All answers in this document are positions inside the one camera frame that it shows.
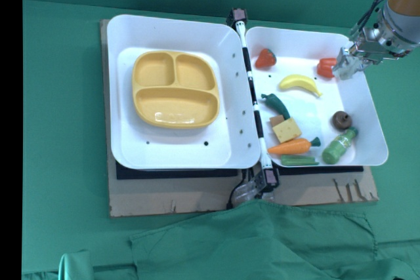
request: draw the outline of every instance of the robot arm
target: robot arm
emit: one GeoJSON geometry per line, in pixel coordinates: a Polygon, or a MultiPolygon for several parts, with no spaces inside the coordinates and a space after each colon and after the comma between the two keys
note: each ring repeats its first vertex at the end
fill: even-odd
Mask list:
{"type": "Polygon", "coordinates": [[[420,0],[374,0],[351,29],[349,39],[349,46],[340,49],[333,67],[339,79],[350,79],[383,59],[404,57],[420,46],[420,0]],[[366,23],[373,12],[378,12],[378,17],[368,28],[366,23]]]}

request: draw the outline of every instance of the white tray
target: white tray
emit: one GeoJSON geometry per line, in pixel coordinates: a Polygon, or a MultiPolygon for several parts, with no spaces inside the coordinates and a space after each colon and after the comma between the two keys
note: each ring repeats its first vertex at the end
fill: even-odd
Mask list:
{"type": "MultiPolygon", "coordinates": [[[[364,73],[356,73],[346,81],[326,79],[316,73],[321,58],[337,57],[340,48],[348,43],[344,35],[255,27],[246,33],[246,41],[268,148],[279,144],[269,120],[277,113],[265,106],[261,94],[274,93],[296,120],[301,137],[311,141],[317,136],[321,140],[320,147],[313,147],[307,153],[315,156],[321,165],[326,165],[321,158],[322,150],[339,134],[331,123],[331,117],[339,110],[352,117],[359,133],[335,166],[377,166],[387,160],[387,144],[364,73]],[[264,48],[277,56],[277,63],[268,70],[259,70],[254,63],[264,48]],[[279,82],[292,73],[315,79],[322,96],[317,98],[299,89],[280,90],[279,82]]],[[[271,156],[280,164],[279,156],[271,156]]]]}
{"type": "Polygon", "coordinates": [[[120,15],[107,27],[111,147],[131,169],[243,169],[260,156],[251,94],[238,34],[226,25],[120,15]],[[202,57],[219,86],[220,111],[207,127],[166,129],[136,113],[133,64],[151,50],[202,57]]]}

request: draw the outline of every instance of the green cloth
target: green cloth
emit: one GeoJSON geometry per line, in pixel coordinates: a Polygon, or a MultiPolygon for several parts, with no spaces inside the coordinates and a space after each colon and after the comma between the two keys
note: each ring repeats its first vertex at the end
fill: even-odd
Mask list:
{"type": "Polygon", "coordinates": [[[131,237],[138,278],[420,279],[380,259],[363,214],[253,200],[131,237]]]}

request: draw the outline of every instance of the dark green pepper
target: dark green pepper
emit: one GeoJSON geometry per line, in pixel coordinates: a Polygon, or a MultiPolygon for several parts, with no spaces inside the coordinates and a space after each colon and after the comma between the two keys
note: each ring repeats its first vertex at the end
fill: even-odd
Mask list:
{"type": "Polygon", "coordinates": [[[265,104],[278,112],[279,115],[283,115],[284,119],[289,119],[290,114],[283,102],[275,94],[262,94],[261,98],[265,98],[265,104]]]}

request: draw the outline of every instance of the carrot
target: carrot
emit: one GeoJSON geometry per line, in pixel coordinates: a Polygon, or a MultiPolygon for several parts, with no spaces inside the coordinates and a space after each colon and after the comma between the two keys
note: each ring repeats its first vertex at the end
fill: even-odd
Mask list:
{"type": "Polygon", "coordinates": [[[292,139],[282,142],[280,145],[270,147],[268,152],[271,154],[302,154],[306,153],[311,146],[321,146],[320,139],[316,137],[313,141],[308,141],[305,138],[292,139]]]}

